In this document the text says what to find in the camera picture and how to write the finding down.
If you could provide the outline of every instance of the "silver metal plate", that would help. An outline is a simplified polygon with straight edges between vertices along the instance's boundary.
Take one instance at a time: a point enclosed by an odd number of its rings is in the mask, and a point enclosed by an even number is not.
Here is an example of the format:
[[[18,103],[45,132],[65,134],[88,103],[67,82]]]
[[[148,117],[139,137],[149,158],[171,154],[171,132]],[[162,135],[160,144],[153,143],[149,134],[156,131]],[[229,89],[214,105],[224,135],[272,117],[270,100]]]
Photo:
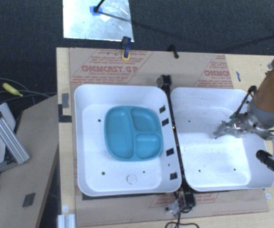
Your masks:
[[[101,0],[63,0],[64,38],[133,41],[128,0],[105,0],[102,13],[93,14],[91,7]]]

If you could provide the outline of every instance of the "cardboard sheet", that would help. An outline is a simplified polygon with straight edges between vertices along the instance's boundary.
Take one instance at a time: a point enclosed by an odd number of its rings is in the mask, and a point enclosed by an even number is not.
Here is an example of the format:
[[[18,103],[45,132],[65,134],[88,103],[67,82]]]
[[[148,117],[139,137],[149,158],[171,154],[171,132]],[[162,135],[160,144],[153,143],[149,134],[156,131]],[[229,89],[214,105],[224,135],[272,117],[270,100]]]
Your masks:
[[[233,88],[224,55],[132,51],[131,60],[121,60],[120,50],[70,49],[71,96],[81,84],[154,86],[162,74],[172,76],[175,87]],[[73,136],[75,113],[72,97]],[[75,163],[76,226],[120,224],[172,219],[165,207],[175,200],[173,193],[135,197],[85,199],[76,179],[76,140],[73,137]],[[237,190],[198,193],[196,207],[183,218],[266,212],[263,190]]]

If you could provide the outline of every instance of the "dark gray floor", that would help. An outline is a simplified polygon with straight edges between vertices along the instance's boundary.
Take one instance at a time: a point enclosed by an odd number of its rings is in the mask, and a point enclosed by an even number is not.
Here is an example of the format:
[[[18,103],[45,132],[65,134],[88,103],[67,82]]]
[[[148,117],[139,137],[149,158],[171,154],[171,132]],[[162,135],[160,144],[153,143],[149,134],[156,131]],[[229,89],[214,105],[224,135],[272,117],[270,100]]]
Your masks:
[[[166,50],[174,44],[178,51],[274,55],[274,0],[129,2],[132,49]],[[62,27],[62,0],[0,0],[0,77],[32,91],[55,92],[56,47],[120,47],[64,39]],[[0,94],[0,102],[9,98]],[[29,98],[9,102],[16,117],[32,104]]]

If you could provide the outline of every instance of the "yellow object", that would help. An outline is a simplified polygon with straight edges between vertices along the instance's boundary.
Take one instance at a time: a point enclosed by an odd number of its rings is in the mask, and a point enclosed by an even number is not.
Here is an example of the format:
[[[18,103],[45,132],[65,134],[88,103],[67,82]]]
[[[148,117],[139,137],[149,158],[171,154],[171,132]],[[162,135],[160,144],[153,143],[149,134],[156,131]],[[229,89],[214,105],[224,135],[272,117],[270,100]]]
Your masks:
[[[127,61],[129,61],[129,59],[131,59],[131,53],[129,52],[128,56],[124,57],[124,52],[125,51],[122,52],[122,60],[125,61],[125,62],[127,62]]]
[[[4,83],[3,88],[13,95],[23,96],[16,88],[12,87],[10,84]]]

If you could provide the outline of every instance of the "blue plate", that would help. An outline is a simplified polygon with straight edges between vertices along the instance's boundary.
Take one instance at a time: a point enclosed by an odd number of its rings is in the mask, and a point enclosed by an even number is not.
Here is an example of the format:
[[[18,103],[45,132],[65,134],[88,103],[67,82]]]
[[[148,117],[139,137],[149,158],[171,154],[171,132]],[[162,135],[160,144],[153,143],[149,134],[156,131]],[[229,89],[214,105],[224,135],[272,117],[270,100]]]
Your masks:
[[[104,134],[108,152],[121,161],[152,160],[163,148],[159,119],[144,107],[111,108],[105,116]]]

